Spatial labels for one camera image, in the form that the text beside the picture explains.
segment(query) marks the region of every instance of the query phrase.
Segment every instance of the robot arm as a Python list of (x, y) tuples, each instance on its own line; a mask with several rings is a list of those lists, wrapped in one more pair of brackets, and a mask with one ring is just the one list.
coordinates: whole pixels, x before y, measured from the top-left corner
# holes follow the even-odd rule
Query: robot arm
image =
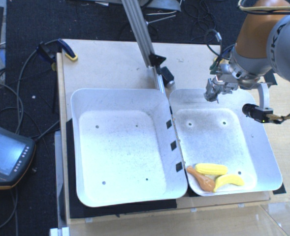
[[(290, 8), (285, 0), (258, 0), (255, 8)], [(216, 61), (211, 67), (213, 79), (208, 79), (205, 99), (218, 100), (218, 94), (242, 89), (258, 89), (260, 106), (248, 106), (243, 112), (260, 122), (269, 122), (268, 89), (272, 82), (259, 83), (268, 72), (276, 72), (290, 81), (290, 13), (248, 14), (229, 53), (228, 61)]]

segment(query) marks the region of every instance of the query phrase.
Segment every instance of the white plastic tray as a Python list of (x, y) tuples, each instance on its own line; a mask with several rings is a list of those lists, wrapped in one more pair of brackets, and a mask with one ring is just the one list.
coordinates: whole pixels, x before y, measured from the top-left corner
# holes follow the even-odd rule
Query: white plastic tray
[(276, 190), (282, 176), (263, 124), (246, 117), (242, 107), (255, 104), (245, 90), (219, 95), (219, 103), (204, 98), (205, 89), (178, 89), (169, 97), (185, 166), (224, 164), (241, 176), (244, 186), (227, 184), (206, 192), (188, 174), (192, 190), (201, 196)]
[(169, 103), (157, 89), (71, 97), (76, 188), (89, 207), (176, 199), (188, 187)]

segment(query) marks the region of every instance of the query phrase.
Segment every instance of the metal bracket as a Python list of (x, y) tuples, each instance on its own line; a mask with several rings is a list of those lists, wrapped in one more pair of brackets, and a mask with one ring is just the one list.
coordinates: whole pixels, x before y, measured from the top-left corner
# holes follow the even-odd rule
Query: metal bracket
[(151, 53), (149, 55), (149, 60), (150, 60), (151, 66), (160, 66), (166, 60), (166, 57), (162, 57), (157, 54)]
[(269, 91), (267, 83), (258, 84), (259, 107), (262, 109), (269, 108)]

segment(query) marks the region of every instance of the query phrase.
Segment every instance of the metal pole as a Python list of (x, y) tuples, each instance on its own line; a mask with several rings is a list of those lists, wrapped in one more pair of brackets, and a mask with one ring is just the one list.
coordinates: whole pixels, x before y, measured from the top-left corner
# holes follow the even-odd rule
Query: metal pole
[[(152, 67), (149, 55), (155, 54), (155, 50), (151, 42), (148, 26), (146, 20), (144, 19), (138, 0), (122, 0), (122, 4), (145, 64), (147, 67)], [(162, 93), (165, 93), (162, 76), (157, 74), (155, 67), (153, 68), (153, 71), (157, 89), (159, 89)]]

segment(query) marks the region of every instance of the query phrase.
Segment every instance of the yellow toy banana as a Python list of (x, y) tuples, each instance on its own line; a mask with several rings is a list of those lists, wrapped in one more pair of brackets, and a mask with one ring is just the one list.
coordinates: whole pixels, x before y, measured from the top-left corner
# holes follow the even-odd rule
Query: yellow toy banana
[(242, 186), (244, 185), (244, 181), (243, 179), (235, 174), (225, 174), (222, 176), (219, 176), (218, 178), (216, 178), (215, 180), (215, 188), (213, 190), (213, 192), (216, 192), (217, 189), (225, 184), (234, 184), (234, 185), (238, 185), (238, 186)]
[(203, 175), (224, 175), (228, 172), (228, 167), (215, 163), (198, 163), (195, 170)]

